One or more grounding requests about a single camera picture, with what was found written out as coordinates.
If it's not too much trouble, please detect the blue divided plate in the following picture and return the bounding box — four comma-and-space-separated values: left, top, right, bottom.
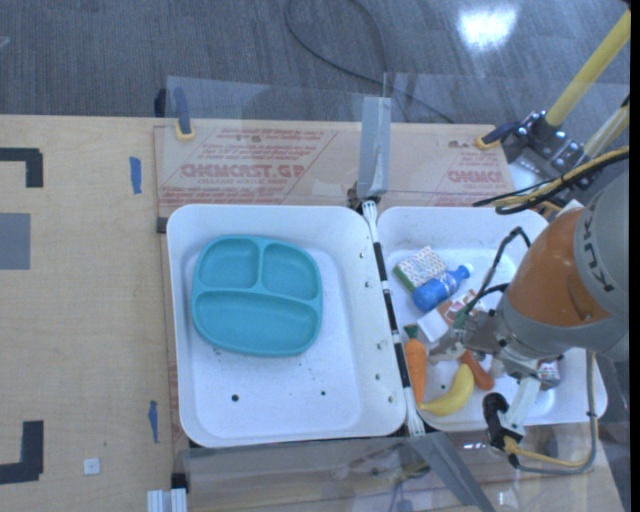
190, 234, 324, 358

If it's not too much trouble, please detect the orange carrot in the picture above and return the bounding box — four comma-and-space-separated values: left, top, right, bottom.
403, 323, 428, 405

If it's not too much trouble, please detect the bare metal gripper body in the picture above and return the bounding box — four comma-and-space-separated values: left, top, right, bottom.
460, 309, 540, 380

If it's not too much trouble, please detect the blue plastic bottle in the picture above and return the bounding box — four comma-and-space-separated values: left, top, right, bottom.
411, 263, 475, 313

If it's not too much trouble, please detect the white and red can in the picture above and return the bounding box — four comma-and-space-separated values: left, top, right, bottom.
536, 356, 562, 389

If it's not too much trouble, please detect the green and white patterned carton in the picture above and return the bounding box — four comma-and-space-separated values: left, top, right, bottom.
392, 245, 449, 293

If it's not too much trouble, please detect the orange sausage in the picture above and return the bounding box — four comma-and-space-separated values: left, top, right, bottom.
459, 349, 496, 392

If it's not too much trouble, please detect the brown cardboard board, red print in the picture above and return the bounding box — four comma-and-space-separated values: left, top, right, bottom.
152, 118, 610, 496

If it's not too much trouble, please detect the yellow banana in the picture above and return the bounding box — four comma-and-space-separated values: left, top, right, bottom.
418, 363, 476, 418

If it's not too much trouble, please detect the black cylinder on white bracket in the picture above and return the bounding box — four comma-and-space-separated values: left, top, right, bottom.
481, 375, 542, 451

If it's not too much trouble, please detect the white carton with orange print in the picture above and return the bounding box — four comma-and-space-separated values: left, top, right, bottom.
416, 289, 487, 344

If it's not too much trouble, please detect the white plastic tray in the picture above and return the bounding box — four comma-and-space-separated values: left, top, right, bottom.
375, 205, 609, 434
165, 203, 408, 449

